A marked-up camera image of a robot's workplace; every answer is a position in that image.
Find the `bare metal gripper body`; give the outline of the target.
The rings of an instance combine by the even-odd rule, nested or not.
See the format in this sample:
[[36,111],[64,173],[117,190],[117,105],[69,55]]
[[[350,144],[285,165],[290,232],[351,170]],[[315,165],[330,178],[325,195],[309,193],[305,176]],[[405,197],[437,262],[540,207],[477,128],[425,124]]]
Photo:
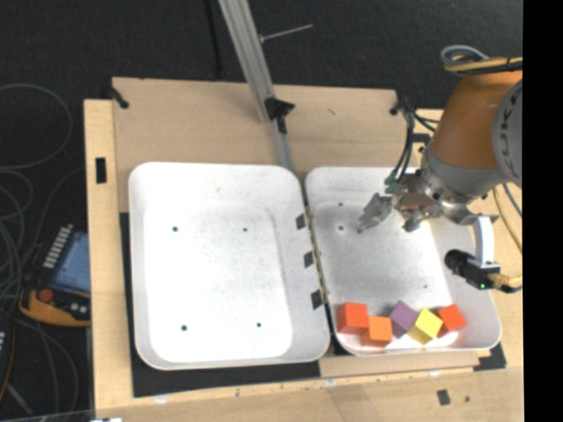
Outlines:
[[479,217],[468,208],[474,200],[432,174],[406,174],[397,185],[392,204],[404,219],[423,215],[425,220],[444,217],[458,225],[471,225]]

